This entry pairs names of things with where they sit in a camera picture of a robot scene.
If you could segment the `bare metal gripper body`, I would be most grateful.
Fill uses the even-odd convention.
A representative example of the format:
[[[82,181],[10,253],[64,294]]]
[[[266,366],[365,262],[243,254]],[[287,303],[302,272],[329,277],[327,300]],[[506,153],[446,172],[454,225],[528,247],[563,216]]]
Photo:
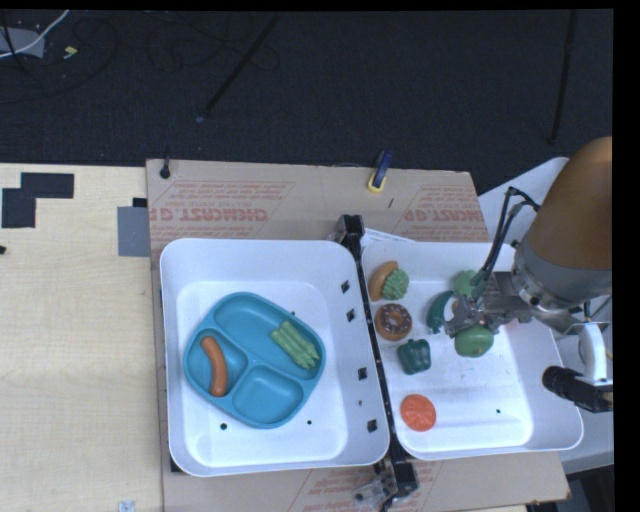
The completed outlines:
[[[480,312],[501,314],[501,325],[533,318],[546,321],[550,312],[544,309],[548,298],[541,283],[527,273],[478,272],[472,278],[472,303],[477,317]]]

